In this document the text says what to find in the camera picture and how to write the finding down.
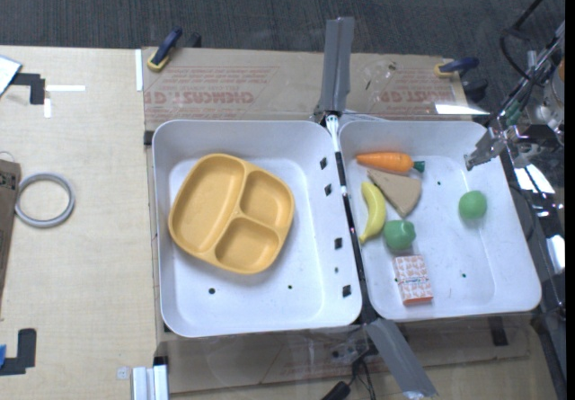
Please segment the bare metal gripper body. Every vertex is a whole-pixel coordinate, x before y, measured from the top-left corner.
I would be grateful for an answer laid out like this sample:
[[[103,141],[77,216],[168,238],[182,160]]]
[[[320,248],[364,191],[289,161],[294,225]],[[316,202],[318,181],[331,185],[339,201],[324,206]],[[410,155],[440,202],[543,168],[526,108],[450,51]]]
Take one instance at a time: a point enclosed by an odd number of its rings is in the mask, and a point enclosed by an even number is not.
[[[564,104],[547,90],[519,93],[495,114],[495,127],[508,151],[564,146]]]

